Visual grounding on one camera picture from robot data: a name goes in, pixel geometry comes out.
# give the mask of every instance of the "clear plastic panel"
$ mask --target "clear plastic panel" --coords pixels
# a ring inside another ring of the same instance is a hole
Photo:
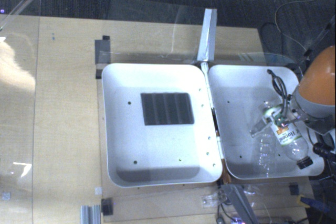
[[[1,10],[0,16],[1,26],[4,26],[0,31],[0,223],[33,221],[40,0],[29,2],[29,6],[21,6],[11,18],[6,18],[9,10]]]

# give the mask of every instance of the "bottle label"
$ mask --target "bottle label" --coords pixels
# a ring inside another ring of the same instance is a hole
[[[292,143],[294,140],[302,137],[299,129],[297,129],[297,127],[293,123],[288,124],[288,126],[284,128],[272,124],[271,128],[276,135],[278,141],[280,142],[281,146],[286,146]]]

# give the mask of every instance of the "bottle cap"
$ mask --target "bottle cap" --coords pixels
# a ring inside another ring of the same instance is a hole
[[[296,164],[299,166],[300,169],[304,169],[304,168],[308,167],[309,165],[312,165],[313,160],[309,156],[307,156],[307,157],[304,157],[303,159],[297,161]]]

